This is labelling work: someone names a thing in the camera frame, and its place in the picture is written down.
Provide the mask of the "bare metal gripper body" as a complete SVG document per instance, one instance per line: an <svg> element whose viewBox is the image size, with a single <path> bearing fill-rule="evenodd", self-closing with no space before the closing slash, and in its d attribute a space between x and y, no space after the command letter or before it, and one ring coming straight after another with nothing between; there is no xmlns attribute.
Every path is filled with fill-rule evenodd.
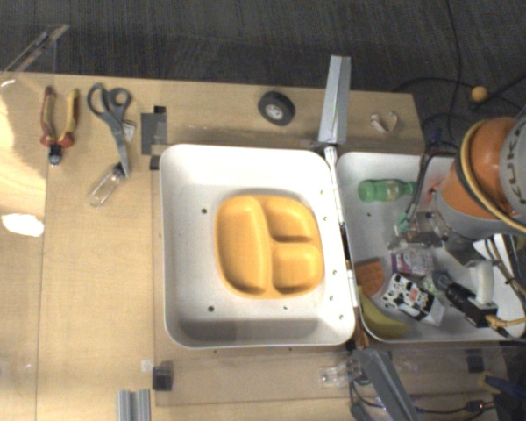
<svg viewBox="0 0 526 421"><path fill-rule="evenodd" d="M403 212L394 225L394 234L388 242L389 250L408 246L442 247L448 239L437 225L437 216L432 211L418 211L414 215Z"/></svg>

